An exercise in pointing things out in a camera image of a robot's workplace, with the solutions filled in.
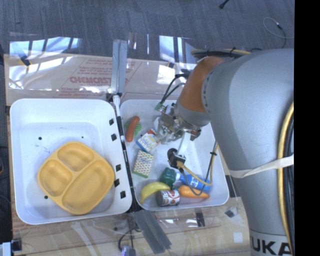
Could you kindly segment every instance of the plastic tray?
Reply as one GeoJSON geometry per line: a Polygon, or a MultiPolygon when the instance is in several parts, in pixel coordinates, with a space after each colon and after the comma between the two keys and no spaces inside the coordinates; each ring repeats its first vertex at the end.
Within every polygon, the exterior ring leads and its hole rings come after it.
{"type": "MultiPolygon", "coordinates": [[[[153,99],[129,99],[120,107],[123,123],[128,122],[133,116],[140,117],[140,124],[142,126],[141,131],[133,138],[133,141],[126,143],[128,159],[131,171],[134,168],[138,151],[141,149],[136,141],[147,132],[150,128],[157,130],[154,122],[160,117],[161,113],[154,110],[155,106],[159,103],[159,100],[153,99]]],[[[175,103],[174,100],[166,100],[165,104],[171,105],[175,103]]],[[[168,144],[158,144],[154,147],[150,153],[154,155],[152,161],[152,167],[149,178],[144,178],[132,173],[132,182],[134,186],[135,197],[138,202],[141,199],[142,188],[150,182],[159,181],[160,175],[163,170],[168,167],[171,168],[168,163],[167,152],[171,148],[178,149],[181,143],[181,139],[171,141],[168,144]]],[[[208,170],[213,146],[215,143],[215,137],[210,124],[204,126],[201,129],[201,135],[194,141],[190,141],[186,148],[186,161],[185,166],[188,167],[196,175],[205,177],[208,170]]],[[[144,203],[139,203],[140,206],[150,211],[165,211],[173,209],[187,209],[196,207],[208,207],[223,205],[229,198],[229,189],[223,170],[222,162],[219,153],[214,159],[213,164],[213,184],[208,191],[210,195],[207,199],[200,198],[181,198],[180,204],[175,206],[158,206],[156,201],[156,195],[152,194],[144,200],[144,203]]]]}
{"type": "Polygon", "coordinates": [[[10,108],[16,212],[28,224],[45,224],[125,213],[132,194],[114,108],[100,99],[19,99],[10,108]],[[42,164],[68,142],[81,142],[114,170],[114,184],[90,212],[62,209],[38,184],[42,164]]]}
{"type": "Polygon", "coordinates": [[[42,190],[74,215],[90,212],[115,181],[112,166],[87,145],[70,141],[42,164],[37,174],[42,190]]]}

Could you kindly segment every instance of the yellow banana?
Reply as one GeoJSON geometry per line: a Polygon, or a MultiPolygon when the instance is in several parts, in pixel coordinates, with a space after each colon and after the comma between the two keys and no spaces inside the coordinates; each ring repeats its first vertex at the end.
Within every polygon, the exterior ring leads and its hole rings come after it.
{"type": "Polygon", "coordinates": [[[151,182],[147,185],[145,185],[142,189],[141,189],[141,200],[140,203],[143,204],[145,199],[152,195],[155,192],[158,191],[162,191],[162,190],[170,190],[170,187],[163,183],[163,182],[159,182],[159,181],[154,181],[151,182]]]}

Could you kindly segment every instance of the carrot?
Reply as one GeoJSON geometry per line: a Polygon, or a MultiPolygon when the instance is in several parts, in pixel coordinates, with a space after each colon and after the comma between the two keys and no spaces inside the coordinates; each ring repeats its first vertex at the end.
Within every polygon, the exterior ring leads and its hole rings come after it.
{"type": "Polygon", "coordinates": [[[132,142],[132,140],[134,139],[134,132],[139,121],[140,121],[139,116],[135,115],[134,117],[132,117],[129,123],[129,127],[126,130],[126,134],[125,134],[125,139],[127,142],[132,142]]]}
{"type": "MultiPolygon", "coordinates": [[[[199,194],[200,191],[201,191],[201,190],[195,189],[195,188],[194,188],[193,190],[194,190],[194,192],[196,192],[197,194],[199,194]]],[[[180,196],[186,197],[186,198],[209,198],[209,195],[208,195],[207,193],[205,193],[205,192],[202,192],[201,195],[195,195],[195,194],[191,191],[190,187],[187,186],[187,185],[181,185],[181,186],[179,187],[179,194],[180,194],[180,196]]]]}

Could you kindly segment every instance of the clear plastic sheet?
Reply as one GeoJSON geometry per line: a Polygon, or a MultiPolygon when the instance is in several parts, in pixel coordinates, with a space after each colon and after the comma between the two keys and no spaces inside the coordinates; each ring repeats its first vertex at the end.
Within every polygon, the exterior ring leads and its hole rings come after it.
{"type": "MultiPolygon", "coordinates": [[[[189,38],[149,34],[130,33],[126,40],[122,101],[161,99],[175,74],[190,71],[197,64],[190,51],[208,47],[189,38]]],[[[112,45],[112,41],[102,44],[83,38],[12,33],[9,52],[4,55],[7,105],[22,98],[105,100],[111,87],[112,45]]],[[[175,85],[184,82],[180,78],[175,85]]],[[[178,88],[171,97],[180,92],[178,88]]],[[[154,255],[130,212],[30,225],[17,215],[12,176],[11,198],[14,255],[122,255],[119,247],[124,245],[134,247],[137,256],[154,255]]],[[[168,207],[153,214],[171,242],[170,249],[159,255],[250,255],[248,223],[240,197],[231,197],[220,206],[168,207]]]]}

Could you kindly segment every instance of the gray carpet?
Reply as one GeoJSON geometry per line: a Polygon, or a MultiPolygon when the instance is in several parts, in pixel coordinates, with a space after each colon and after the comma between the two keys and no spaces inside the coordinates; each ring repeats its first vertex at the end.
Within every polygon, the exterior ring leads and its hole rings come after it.
{"type": "MultiPolygon", "coordinates": [[[[294,48],[294,0],[1,0],[0,45],[47,37],[85,39],[74,53],[111,56],[113,39],[136,37],[131,58],[160,60],[159,36],[188,38],[194,48],[258,51],[294,48]],[[271,20],[275,19],[282,31],[271,20]],[[149,35],[150,53],[146,53],[149,35]]],[[[0,66],[0,157],[8,171],[4,70],[0,66]]],[[[0,194],[10,198],[9,179],[0,194]]],[[[11,240],[10,209],[0,199],[0,243],[11,240]]]]}

